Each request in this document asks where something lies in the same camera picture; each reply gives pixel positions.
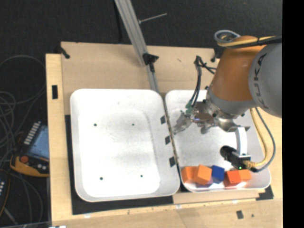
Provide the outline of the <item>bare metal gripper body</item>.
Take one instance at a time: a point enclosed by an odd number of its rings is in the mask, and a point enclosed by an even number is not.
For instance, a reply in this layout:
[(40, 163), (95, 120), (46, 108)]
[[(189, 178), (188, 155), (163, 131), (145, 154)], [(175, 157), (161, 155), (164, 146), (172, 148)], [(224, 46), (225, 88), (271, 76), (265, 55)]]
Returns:
[(191, 114), (193, 117), (191, 121), (196, 123), (201, 128), (201, 123), (204, 121), (214, 122), (213, 127), (219, 127), (225, 132), (234, 132), (237, 128), (243, 127), (245, 131), (250, 129), (250, 126), (241, 126), (234, 122), (238, 115), (228, 114), (211, 101), (196, 102)]

